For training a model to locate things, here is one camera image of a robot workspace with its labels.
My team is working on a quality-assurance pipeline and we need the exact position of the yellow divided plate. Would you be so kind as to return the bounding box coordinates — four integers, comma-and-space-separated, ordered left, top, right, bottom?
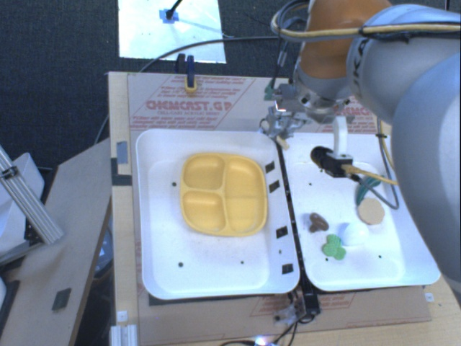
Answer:
179, 152, 269, 239

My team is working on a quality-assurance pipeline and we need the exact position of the brown cardboard board red print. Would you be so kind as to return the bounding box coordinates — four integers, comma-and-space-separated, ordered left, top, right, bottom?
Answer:
127, 73, 432, 346

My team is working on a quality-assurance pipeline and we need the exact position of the green toy broccoli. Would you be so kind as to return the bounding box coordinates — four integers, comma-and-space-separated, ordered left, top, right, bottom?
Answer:
321, 233, 348, 261

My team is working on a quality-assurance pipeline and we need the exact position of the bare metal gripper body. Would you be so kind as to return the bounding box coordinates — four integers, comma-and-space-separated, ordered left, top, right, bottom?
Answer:
267, 84, 351, 136

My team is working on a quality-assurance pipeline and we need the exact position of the brown lumpy toy food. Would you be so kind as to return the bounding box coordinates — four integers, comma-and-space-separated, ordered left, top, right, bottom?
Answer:
308, 212, 330, 234

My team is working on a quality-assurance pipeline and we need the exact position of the white egg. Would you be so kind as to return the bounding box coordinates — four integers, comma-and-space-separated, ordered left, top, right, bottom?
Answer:
338, 221, 370, 248

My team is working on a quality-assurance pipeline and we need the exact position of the white plastic tray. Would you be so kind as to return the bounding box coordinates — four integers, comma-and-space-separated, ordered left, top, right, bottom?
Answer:
282, 131, 442, 293
135, 128, 301, 301

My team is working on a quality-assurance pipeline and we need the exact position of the black block with thin wires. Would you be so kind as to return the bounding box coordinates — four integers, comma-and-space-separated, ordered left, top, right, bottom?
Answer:
302, 289, 321, 316

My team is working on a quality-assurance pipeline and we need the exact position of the black cylinder on white bracket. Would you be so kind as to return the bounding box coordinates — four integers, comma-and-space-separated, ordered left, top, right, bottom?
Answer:
310, 115, 355, 179

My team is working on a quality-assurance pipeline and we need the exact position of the tan round biscuit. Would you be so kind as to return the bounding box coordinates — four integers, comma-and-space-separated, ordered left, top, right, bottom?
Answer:
357, 197, 386, 227

